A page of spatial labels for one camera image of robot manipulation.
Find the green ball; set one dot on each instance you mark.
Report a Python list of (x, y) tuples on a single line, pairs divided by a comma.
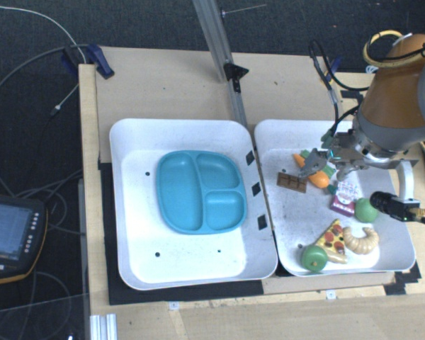
[(365, 211)]

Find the blue divided plate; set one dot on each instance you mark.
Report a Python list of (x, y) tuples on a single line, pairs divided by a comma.
[(184, 190)]

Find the pale wood board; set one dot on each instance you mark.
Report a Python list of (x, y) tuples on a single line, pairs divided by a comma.
[(170, 90)]

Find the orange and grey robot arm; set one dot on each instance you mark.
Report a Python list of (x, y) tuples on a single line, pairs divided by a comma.
[(393, 97)]

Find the purple and white carton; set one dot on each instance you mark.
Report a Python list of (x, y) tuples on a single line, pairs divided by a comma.
[(344, 200)]

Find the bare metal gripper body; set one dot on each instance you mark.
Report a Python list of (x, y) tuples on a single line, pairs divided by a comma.
[(350, 151)]

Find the beige croissant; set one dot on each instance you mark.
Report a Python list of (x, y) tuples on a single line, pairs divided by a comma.
[(361, 243)]

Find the brown chocolate bar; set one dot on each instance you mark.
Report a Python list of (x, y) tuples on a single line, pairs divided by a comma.
[(291, 182)]

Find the yellow pizza slice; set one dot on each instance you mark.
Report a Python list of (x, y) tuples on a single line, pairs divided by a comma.
[(331, 239)]

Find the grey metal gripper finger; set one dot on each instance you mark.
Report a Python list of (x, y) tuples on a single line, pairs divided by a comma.
[(315, 161), (345, 173)]

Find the green apple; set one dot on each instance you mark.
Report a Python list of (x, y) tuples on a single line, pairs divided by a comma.
[(313, 257)]

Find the black cylinder on white bracket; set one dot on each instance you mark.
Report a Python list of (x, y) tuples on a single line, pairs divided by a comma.
[(387, 204)]

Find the orange carrot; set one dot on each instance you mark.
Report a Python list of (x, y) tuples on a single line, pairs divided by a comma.
[(320, 180), (298, 159)]

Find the white plastic tray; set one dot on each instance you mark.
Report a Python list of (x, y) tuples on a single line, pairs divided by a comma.
[(294, 218), (138, 204)]

